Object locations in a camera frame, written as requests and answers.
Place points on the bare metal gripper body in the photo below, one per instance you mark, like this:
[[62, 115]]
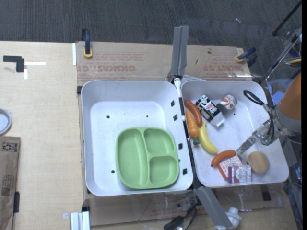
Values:
[[265, 132]]

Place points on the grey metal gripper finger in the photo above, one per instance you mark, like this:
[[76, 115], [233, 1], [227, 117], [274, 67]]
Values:
[[245, 143], [249, 146]]

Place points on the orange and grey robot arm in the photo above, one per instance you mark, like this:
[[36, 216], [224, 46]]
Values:
[[290, 97]]

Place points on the white plastic tray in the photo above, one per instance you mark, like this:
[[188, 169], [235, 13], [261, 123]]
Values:
[[239, 128], [103, 138]]

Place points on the tan round biscuit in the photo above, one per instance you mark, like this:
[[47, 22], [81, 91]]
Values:
[[258, 162]]

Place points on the orange sausage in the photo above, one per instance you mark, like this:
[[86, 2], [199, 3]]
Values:
[[223, 156], [195, 112]]

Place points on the orange and white packet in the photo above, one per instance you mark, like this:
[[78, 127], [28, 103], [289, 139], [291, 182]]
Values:
[[226, 164]]

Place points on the white and purple packet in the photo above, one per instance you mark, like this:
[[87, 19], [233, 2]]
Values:
[[241, 174]]

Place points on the yellow banana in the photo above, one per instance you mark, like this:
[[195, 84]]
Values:
[[206, 140]]

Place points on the orange and white can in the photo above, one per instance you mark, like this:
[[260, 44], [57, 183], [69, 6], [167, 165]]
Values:
[[227, 102]]

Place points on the cow print carton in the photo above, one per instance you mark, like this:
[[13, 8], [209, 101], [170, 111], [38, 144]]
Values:
[[207, 108]]

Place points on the orange carrot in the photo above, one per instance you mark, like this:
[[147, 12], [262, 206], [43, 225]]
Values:
[[192, 126]]

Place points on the white crumpled wad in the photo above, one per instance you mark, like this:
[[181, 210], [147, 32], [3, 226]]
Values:
[[233, 216]]

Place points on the green divided plate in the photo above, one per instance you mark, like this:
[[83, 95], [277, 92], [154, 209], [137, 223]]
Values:
[[134, 157]]

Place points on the brown cardboard board red print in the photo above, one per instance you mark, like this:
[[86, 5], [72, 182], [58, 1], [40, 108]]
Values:
[[134, 66]]

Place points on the brown paper bag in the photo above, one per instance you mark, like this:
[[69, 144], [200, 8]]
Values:
[[8, 181]]

